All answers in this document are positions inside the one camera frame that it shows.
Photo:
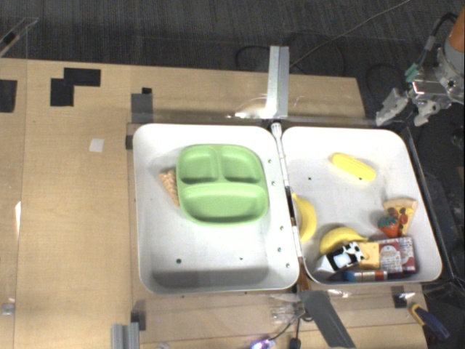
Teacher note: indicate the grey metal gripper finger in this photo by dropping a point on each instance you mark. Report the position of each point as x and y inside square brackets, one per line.
[390, 104]
[427, 110]

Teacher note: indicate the yellow cheese block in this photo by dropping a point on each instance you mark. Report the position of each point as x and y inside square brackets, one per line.
[370, 254]

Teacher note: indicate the pizza slice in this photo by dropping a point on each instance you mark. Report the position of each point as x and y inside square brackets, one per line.
[405, 207]

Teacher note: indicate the black and white cow-print carton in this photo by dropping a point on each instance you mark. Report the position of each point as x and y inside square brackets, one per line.
[343, 258]

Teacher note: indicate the red strawberry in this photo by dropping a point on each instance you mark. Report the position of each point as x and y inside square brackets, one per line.
[388, 227]

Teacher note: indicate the tan waffle biscuit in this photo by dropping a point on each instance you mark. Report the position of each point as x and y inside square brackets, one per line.
[169, 184]

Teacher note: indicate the white plastic tray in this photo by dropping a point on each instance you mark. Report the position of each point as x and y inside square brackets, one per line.
[345, 202]
[218, 253]

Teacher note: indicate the blue and red can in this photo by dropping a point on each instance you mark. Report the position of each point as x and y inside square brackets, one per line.
[365, 276]

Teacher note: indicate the red and white carton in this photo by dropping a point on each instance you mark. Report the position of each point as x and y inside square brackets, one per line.
[396, 254]

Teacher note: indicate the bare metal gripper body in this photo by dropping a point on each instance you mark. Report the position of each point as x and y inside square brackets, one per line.
[445, 82]

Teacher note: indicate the green divided plate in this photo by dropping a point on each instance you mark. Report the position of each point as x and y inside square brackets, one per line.
[223, 198]

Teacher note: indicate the yellow corn cob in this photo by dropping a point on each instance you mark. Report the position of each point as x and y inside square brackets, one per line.
[353, 166]

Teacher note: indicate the yellow banana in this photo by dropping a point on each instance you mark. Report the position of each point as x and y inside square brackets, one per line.
[307, 216]
[336, 236]

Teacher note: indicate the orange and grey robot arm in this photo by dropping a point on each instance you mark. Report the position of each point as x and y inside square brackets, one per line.
[458, 35]

